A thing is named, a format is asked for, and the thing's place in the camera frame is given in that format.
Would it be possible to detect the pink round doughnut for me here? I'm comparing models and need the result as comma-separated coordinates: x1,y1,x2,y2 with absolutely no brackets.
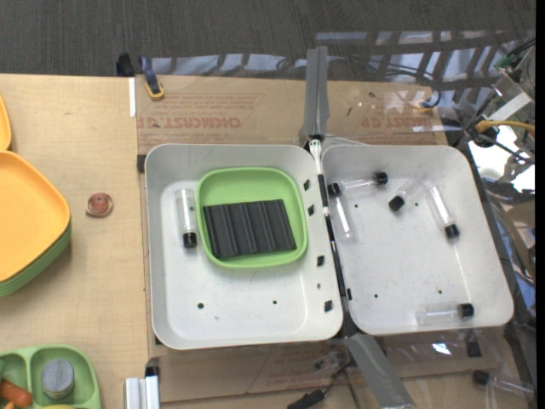
85,192,116,218

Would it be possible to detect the white plastic tray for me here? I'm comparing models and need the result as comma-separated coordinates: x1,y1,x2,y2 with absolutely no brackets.
319,144,515,337
143,143,345,351

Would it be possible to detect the black block with thin wires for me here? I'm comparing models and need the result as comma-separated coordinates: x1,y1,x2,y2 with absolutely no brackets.
287,389,326,409

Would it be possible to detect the clear vial with black cap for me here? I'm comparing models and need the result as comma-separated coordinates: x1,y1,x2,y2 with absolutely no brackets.
327,181,357,242
472,370,534,398
427,184,462,239
416,302,475,327
341,171,389,193
174,187,198,249
387,180,423,212

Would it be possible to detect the brown cardboard board red print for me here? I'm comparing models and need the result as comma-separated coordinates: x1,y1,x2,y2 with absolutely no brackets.
135,73,514,404

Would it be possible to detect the black ribbed rack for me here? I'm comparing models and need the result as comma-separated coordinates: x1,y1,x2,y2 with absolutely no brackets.
202,199,298,260

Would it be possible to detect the green divided plate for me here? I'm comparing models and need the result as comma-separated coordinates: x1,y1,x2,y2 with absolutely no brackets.
0,344,102,409

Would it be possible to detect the grey cylinder can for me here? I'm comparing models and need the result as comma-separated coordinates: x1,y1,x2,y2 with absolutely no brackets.
41,359,77,400

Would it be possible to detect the thin black and white rod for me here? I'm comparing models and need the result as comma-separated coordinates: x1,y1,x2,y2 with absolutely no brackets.
309,139,353,339

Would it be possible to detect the yellow plate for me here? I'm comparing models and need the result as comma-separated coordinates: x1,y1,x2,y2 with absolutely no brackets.
0,150,72,284
0,95,13,152

